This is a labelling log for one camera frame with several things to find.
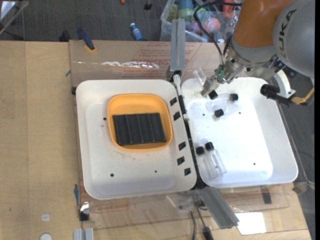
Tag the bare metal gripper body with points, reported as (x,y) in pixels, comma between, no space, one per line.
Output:
(233,67)

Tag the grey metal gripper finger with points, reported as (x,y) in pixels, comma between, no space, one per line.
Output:
(204,89)
(211,85)

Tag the clear plastic bottle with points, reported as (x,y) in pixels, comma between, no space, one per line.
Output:
(209,146)
(219,113)
(213,95)
(234,97)
(200,150)

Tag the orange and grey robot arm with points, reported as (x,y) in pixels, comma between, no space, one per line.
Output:
(260,16)

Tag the thin black and white rod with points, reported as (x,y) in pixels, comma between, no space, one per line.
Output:
(187,126)

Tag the brown cardboard board, red print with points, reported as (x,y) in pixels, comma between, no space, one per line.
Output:
(150,56)

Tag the orange bowl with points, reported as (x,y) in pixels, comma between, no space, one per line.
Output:
(140,104)

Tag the white plastic tray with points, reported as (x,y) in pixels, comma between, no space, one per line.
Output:
(245,144)
(130,169)

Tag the clear storage bin of toys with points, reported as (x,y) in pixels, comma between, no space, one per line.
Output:
(192,11)

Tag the black ribbed insert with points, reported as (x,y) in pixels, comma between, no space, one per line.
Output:
(138,129)

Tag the blue bottle, white cap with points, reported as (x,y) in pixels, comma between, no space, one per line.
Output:
(136,32)

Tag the black cylinder on white bracket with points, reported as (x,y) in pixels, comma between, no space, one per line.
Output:
(271,90)

